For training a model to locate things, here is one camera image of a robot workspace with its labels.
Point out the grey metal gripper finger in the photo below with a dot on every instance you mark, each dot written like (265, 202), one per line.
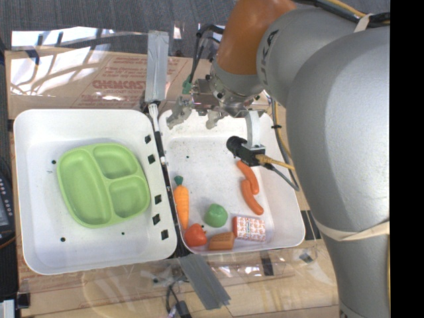
(175, 114)
(213, 121)

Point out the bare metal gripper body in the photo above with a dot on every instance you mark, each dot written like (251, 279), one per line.
(212, 99)

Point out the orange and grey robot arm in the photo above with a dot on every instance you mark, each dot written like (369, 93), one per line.
(331, 111)

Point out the white plastic tray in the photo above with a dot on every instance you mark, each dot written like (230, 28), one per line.
(212, 177)
(43, 210)

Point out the orange sausage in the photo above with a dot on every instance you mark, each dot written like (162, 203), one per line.
(250, 177)
(251, 199)

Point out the orange carrot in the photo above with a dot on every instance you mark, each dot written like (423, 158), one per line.
(181, 200)

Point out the green bell pepper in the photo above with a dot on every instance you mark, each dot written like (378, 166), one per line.
(216, 216)

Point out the brown cardboard board red print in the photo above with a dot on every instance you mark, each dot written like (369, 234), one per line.
(83, 78)

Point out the orange and white carton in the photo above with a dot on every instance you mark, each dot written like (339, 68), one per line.
(249, 229)

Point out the green divided plate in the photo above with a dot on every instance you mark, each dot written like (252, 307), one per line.
(86, 194)

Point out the brown waffle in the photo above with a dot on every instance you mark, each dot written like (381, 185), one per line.
(221, 241)

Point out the black cylinder on white bracket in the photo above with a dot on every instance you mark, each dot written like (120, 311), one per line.
(246, 152)

